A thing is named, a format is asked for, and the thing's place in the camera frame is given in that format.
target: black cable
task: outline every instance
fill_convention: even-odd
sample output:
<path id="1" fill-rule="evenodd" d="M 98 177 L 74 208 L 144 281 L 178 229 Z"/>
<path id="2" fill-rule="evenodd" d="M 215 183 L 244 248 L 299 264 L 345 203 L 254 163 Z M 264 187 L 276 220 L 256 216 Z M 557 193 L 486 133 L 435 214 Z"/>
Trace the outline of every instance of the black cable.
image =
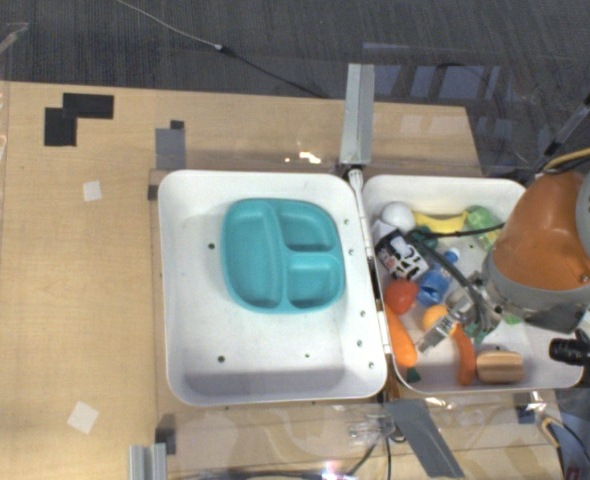
<path id="1" fill-rule="evenodd" d="M 189 34 L 188 32 L 185 32 L 184 30 L 181 30 L 177 27 L 174 27 L 173 25 L 171 25 L 170 23 L 167 23 L 161 19 L 159 19 L 157 16 L 144 11 L 143 9 L 140 9 L 139 7 L 137 7 L 136 5 L 133 5 L 129 2 L 126 2 L 125 0 L 113 0 L 114 2 L 117 2 L 120 5 L 123 5 L 124 7 L 127 7 L 128 9 L 131 9 L 139 14 L 141 14 L 142 16 L 146 16 L 147 18 L 149 18 L 150 20 L 153 20 L 155 23 L 157 23 L 158 25 L 161 25 L 162 27 L 170 30 L 171 32 L 175 32 L 176 34 L 180 35 L 180 36 L 184 36 L 187 37 L 188 39 L 195 41 L 197 43 L 206 45 L 210 48 L 215 49 L 215 51 L 219 52 L 219 53 L 223 53 L 224 55 L 227 55 L 228 57 L 237 59 L 241 62 L 243 62 L 244 64 L 252 67 L 253 69 L 256 69 L 257 71 L 260 71 L 261 73 L 270 76 L 272 78 L 275 78 L 276 80 L 279 80 L 281 82 L 284 82 L 285 84 L 290 85 L 291 87 L 295 87 L 296 89 L 299 89 L 300 91 L 305 92 L 306 94 L 310 94 L 311 96 L 315 96 L 316 98 L 328 98 L 327 95 L 325 94 L 321 94 L 317 91 L 313 91 L 312 89 L 309 89 L 307 87 L 304 87 L 303 85 L 300 85 L 296 82 L 293 82 L 291 80 L 288 80 L 276 73 L 272 73 L 271 71 L 268 71 L 264 68 L 262 68 L 261 66 L 258 66 L 257 64 L 254 64 L 253 62 L 249 61 L 248 59 L 246 59 L 245 57 L 239 55 L 237 52 L 235 52 L 231 47 L 223 45 L 223 44 L 219 44 L 219 43 L 214 43 L 212 41 L 208 41 L 202 37 L 196 36 L 195 34 Z"/>
<path id="2" fill-rule="evenodd" d="M 371 458 L 373 451 L 377 447 L 377 441 L 366 450 L 364 456 L 346 473 L 347 476 L 353 476 L 364 463 Z M 229 469 L 220 474 L 215 474 L 211 477 L 206 477 L 205 480 L 252 480 L 253 478 L 265 478 L 269 476 L 283 476 L 287 478 L 299 478 L 302 480 L 323 480 L 323 476 L 317 472 L 311 471 L 280 471 L 277 469 L 263 470 L 263 471 L 244 471 L 239 469 Z M 204 478 L 203 476 L 188 476 L 183 480 L 197 480 Z"/>
<path id="3" fill-rule="evenodd" d="M 373 455 L 373 450 L 375 450 L 376 446 L 377 441 L 373 443 L 373 445 L 366 451 L 366 454 L 359 460 L 359 462 L 357 462 L 351 469 L 349 469 L 346 472 L 346 475 L 353 476 L 357 472 L 357 470 L 361 468 L 368 459 L 371 458 L 371 455 Z"/>
<path id="4" fill-rule="evenodd" d="M 484 233 L 490 233 L 491 231 L 497 231 L 498 229 L 502 229 L 504 227 L 504 223 L 497 224 L 496 226 L 491 226 L 490 228 L 482 228 L 482 229 L 472 229 L 470 231 L 454 231 L 452 233 L 432 233 L 428 231 L 422 231 L 421 229 L 413 230 L 413 233 L 421 235 L 422 238 L 461 238 L 463 236 L 475 236 L 475 235 L 483 235 Z"/>
<path id="5" fill-rule="evenodd" d="M 442 266 L 444 270 L 446 270 L 453 277 L 453 279 L 455 279 L 459 283 L 459 285 L 464 289 L 464 291 L 467 293 L 467 295 L 470 297 L 471 301 L 475 305 L 475 312 L 477 313 L 477 318 L 479 319 L 481 325 L 481 329 L 478 329 L 478 331 L 486 331 L 487 329 L 489 329 L 490 326 L 488 322 L 488 316 L 484 311 L 484 301 L 482 299 L 482 296 L 473 286 L 473 283 L 471 283 L 455 265 L 453 265 L 450 261 L 444 258 L 444 256 L 442 256 L 440 253 L 434 251 L 430 247 L 422 247 L 423 241 L 418 240 L 417 238 L 412 236 L 411 233 L 407 233 L 406 235 L 404 235 L 404 239 L 408 243 L 413 245 L 416 249 L 419 250 L 420 248 L 422 248 L 422 251 L 427 256 L 430 256 L 430 258 L 433 261 L 439 263 L 440 266 Z"/>
<path id="6" fill-rule="evenodd" d="M 393 472 L 393 457 L 391 456 L 391 443 L 386 440 L 386 480 L 391 480 L 391 474 Z"/>
<path id="7" fill-rule="evenodd" d="M 306 94 L 310 94 L 311 96 L 315 96 L 316 98 L 322 98 L 322 99 L 327 99 L 328 96 L 325 94 L 321 94 L 317 91 L 313 91 L 312 89 L 309 89 L 308 87 L 304 87 L 303 85 L 298 84 L 297 82 L 293 82 L 291 80 L 288 80 L 284 77 L 281 77 L 275 73 L 272 73 L 271 71 L 267 71 L 266 69 L 264 69 L 261 66 L 258 66 L 257 64 L 254 64 L 253 62 L 251 62 L 250 60 L 248 60 L 245 57 L 242 57 L 241 55 L 239 55 L 235 50 L 233 50 L 230 46 L 226 46 L 226 45 L 222 45 L 222 47 L 218 50 L 220 53 L 223 53 L 224 55 L 227 55 L 228 57 L 231 57 L 233 59 L 237 59 L 241 62 L 243 62 L 244 64 L 252 67 L 253 69 L 256 69 L 257 71 L 259 71 L 260 73 L 263 73 L 267 76 L 273 77 L 277 80 L 280 80 L 281 82 L 284 82 L 285 84 L 290 85 L 291 87 L 295 87 L 296 89 L 299 89 L 302 92 L 305 92 Z"/>

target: metal bracket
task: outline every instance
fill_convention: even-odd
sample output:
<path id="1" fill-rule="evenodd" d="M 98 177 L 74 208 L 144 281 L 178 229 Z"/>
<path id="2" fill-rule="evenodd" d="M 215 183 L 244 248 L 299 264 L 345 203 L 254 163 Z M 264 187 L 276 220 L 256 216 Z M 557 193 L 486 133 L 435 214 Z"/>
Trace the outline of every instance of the metal bracket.
<path id="1" fill-rule="evenodd" d="M 384 407 L 430 478 L 464 477 L 464 472 L 431 419 L 423 400 L 394 400 Z"/>
<path id="2" fill-rule="evenodd" d="M 373 146 L 375 66 L 349 64 L 339 163 L 366 165 Z"/>
<path id="3" fill-rule="evenodd" d="M 131 446 L 128 452 L 128 480 L 166 480 L 166 445 Z"/>

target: wooden table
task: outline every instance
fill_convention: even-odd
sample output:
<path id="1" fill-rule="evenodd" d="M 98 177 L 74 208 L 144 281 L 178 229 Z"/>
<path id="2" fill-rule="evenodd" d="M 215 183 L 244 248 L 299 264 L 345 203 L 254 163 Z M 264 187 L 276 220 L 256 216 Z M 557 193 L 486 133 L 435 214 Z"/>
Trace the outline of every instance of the wooden table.
<path id="1" fill-rule="evenodd" d="M 64 92 L 114 95 L 114 119 L 80 119 L 77 147 L 45 147 L 44 109 L 61 107 Z M 151 444 L 156 386 L 165 383 L 155 364 L 147 200 L 155 129 L 185 122 L 189 167 L 328 170 L 339 152 L 343 102 L 24 83 L 11 84 L 10 98 L 0 480 L 121 480 L 128 447 Z M 463 109 L 376 104 L 374 116 L 380 168 L 479 174 Z M 101 184 L 101 199 L 85 202 L 83 185 L 93 181 Z M 99 412 L 88 434 L 67 423 L 79 401 Z M 554 451 L 535 434 L 516 437 L 517 445 L 532 446 L 520 466 L 510 466 L 517 448 L 497 466 L 532 478 L 557 468 Z M 217 446 L 215 434 L 209 442 Z M 394 453 L 422 478 L 403 446 Z M 489 453 L 458 458 L 475 469 Z M 383 460 L 367 467 L 383 474 Z M 477 478 L 493 476 L 477 470 Z"/>

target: black tape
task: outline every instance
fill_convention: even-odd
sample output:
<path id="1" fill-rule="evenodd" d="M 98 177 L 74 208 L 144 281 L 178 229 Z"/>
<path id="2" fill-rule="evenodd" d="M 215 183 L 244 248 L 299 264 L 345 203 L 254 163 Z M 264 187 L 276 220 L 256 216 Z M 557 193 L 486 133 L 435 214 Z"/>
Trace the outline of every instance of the black tape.
<path id="1" fill-rule="evenodd" d="M 67 118 L 113 119 L 115 98 L 104 94 L 64 93 Z"/>
<path id="2" fill-rule="evenodd" d="M 544 151 L 543 156 L 546 158 L 550 158 L 551 156 L 553 156 L 555 154 L 555 152 L 557 151 L 557 149 L 561 146 L 561 144 L 559 142 L 553 141 L 551 142 L 548 147 L 546 148 L 546 150 Z"/>
<path id="3" fill-rule="evenodd" d="M 64 116 L 61 108 L 44 112 L 44 146 L 77 146 L 77 120 Z"/>
<path id="4" fill-rule="evenodd" d="M 157 201 L 157 192 L 159 192 L 159 187 L 157 185 L 149 185 L 148 186 L 148 200 L 149 201 Z"/>
<path id="5" fill-rule="evenodd" d="M 517 413 L 517 422 L 520 425 L 532 425 L 535 423 L 535 411 L 530 405 L 530 393 L 514 393 L 513 404 Z"/>
<path id="6" fill-rule="evenodd" d="M 155 165 L 162 171 L 186 169 L 186 137 L 184 130 L 155 130 Z"/>

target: black wire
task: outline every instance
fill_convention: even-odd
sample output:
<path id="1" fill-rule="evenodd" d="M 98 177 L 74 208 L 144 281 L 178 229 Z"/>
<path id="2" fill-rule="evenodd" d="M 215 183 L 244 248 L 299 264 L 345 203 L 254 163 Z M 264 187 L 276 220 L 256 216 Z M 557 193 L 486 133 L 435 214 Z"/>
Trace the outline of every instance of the black wire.
<path id="1" fill-rule="evenodd" d="M 293 82 L 292 80 L 288 80 L 276 73 L 273 73 L 271 71 L 268 71 L 266 69 L 264 69 L 261 66 L 258 66 L 257 64 L 251 62 L 250 60 L 248 60 L 247 58 L 239 55 L 235 50 L 233 50 L 230 46 L 226 46 L 223 45 L 221 47 L 221 49 L 218 50 L 220 53 L 223 53 L 224 55 L 231 57 L 233 59 L 237 59 L 240 62 L 243 62 L 244 64 L 246 64 L 247 66 L 252 67 L 253 69 L 256 69 L 257 71 L 259 71 L 260 73 L 263 73 L 267 76 L 270 76 L 272 78 L 275 78 L 276 80 L 279 80 L 281 82 L 284 82 L 285 84 L 290 85 L 291 87 L 295 87 L 296 89 L 299 89 L 302 92 L 305 92 L 306 94 L 310 94 L 311 96 L 315 96 L 316 98 L 322 98 L 322 99 L 327 99 L 328 96 L 326 94 L 322 94 L 319 93 L 317 91 L 314 91 L 312 89 L 309 89 L 308 87 L 304 87 L 303 85 L 298 84 L 297 82 Z"/>
<path id="2" fill-rule="evenodd" d="M 387 443 L 387 450 L 389 453 L 389 460 L 390 460 L 390 448 L 388 447 L 388 439 L 386 439 Z M 353 476 L 359 468 L 361 468 L 364 463 L 371 458 L 373 451 L 377 447 L 377 442 L 375 442 L 372 446 L 366 450 L 364 456 L 345 474 L 347 476 Z M 212 477 L 207 477 L 208 480 L 252 480 L 253 478 L 264 478 L 268 476 L 283 476 L 287 478 L 300 478 L 302 480 L 322 480 L 322 475 L 317 472 L 310 472 L 310 471 L 280 471 L 277 469 L 271 470 L 263 470 L 263 471 L 243 471 L 243 470 L 234 470 L 229 469 L 221 474 L 217 474 Z M 202 476 L 190 476 L 184 477 L 184 480 L 196 480 L 198 478 L 203 478 Z"/>
<path id="3" fill-rule="evenodd" d="M 359 468 L 361 468 L 364 463 L 371 458 L 371 455 L 373 455 L 373 450 L 375 450 L 375 447 L 377 446 L 377 442 L 373 443 L 373 446 L 371 446 L 367 451 L 366 454 L 359 460 L 359 462 L 357 462 L 351 469 L 349 469 L 346 472 L 346 475 L 348 476 L 353 476 L 357 470 Z"/>
<path id="4" fill-rule="evenodd" d="M 491 231 L 496 231 L 498 229 L 502 229 L 504 227 L 504 223 L 497 224 L 496 226 L 491 226 L 490 228 L 482 228 L 482 229 L 472 229 L 470 231 L 454 231 L 452 233 L 432 233 L 428 231 L 422 231 L 421 229 L 416 229 L 413 233 L 419 234 L 422 238 L 448 238 L 448 237 L 456 237 L 461 238 L 463 236 L 475 236 L 475 235 L 483 235 L 484 233 L 490 233 Z"/>
<path id="5" fill-rule="evenodd" d="M 417 238 L 412 236 L 411 233 L 407 233 L 406 235 L 404 235 L 404 239 L 411 245 L 415 246 L 416 249 L 422 248 L 423 241 L 418 240 Z M 482 329 L 486 331 L 489 328 L 489 325 L 488 316 L 484 311 L 484 301 L 482 300 L 482 296 L 473 286 L 473 283 L 471 283 L 455 265 L 453 265 L 450 261 L 444 258 L 444 256 L 442 256 L 437 251 L 434 251 L 430 247 L 423 247 L 422 251 L 427 256 L 430 256 L 430 258 L 433 261 L 439 263 L 444 268 L 444 270 L 446 270 L 453 277 L 453 279 L 455 279 L 459 283 L 459 285 L 462 288 L 464 288 L 468 296 L 473 301 L 473 304 L 475 305 L 477 317 L 480 321 Z"/>
<path id="6" fill-rule="evenodd" d="M 391 456 L 391 443 L 386 439 L 386 480 L 391 480 L 393 471 L 393 457 Z"/>

